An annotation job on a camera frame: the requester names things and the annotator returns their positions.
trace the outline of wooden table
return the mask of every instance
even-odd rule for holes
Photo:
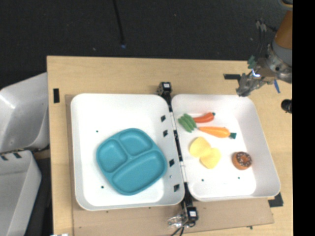
[[[174,229],[166,228],[165,218],[173,215],[167,213],[174,212],[174,207],[104,211],[101,219],[93,219],[96,214],[78,207],[71,192],[65,97],[84,92],[154,94],[162,81],[171,82],[172,95],[235,95],[237,81],[225,80],[223,75],[248,73],[246,62],[48,56],[47,72],[54,233],[75,236],[172,234]],[[280,94],[273,86],[265,85],[252,92],[249,98],[256,106],[274,159],[284,206],[269,208],[266,198],[242,200],[242,205],[249,208],[241,212],[240,203],[235,201],[197,202],[200,219],[195,227],[185,230],[185,234],[293,235],[292,115],[281,109],[281,102],[292,98],[292,87],[281,81],[278,83]]]

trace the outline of toy donut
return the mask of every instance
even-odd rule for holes
[[[232,158],[234,166],[239,170],[246,170],[252,165],[252,158],[246,152],[236,152]]]

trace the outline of toy carrot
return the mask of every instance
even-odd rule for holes
[[[226,137],[231,137],[233,139],[236,138],[236,133],[231,133],[225,127],[199,127],[199,130],[219,138]]]
[[[212,121],[214,118],[215,118],[215,113],[209,112],[203,116],[195,117],[195,118],[193,118],[193,120],[197,123],[203,123],[203,122]]]

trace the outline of orange carrot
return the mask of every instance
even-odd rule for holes
[[[236,137],[236,133],[230,133],[225,127],[199,127],[199,130],[219,138],[231,137],[235,139]]]
[[[203,123],[203,122],[209,122],[209,121],[212,121],[213,119],[215,118],[215,113],[206,113],[205,115],[203,116],[200,116],[200,117],[195,117],[193,118],[195,122],[197,123]]]

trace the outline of blue plate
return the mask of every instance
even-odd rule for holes
[[[137,194],[158,181],[167,170],[163,152],[142,130],[130,128],[106,139],[96,160],[110,184],[121,194]]]

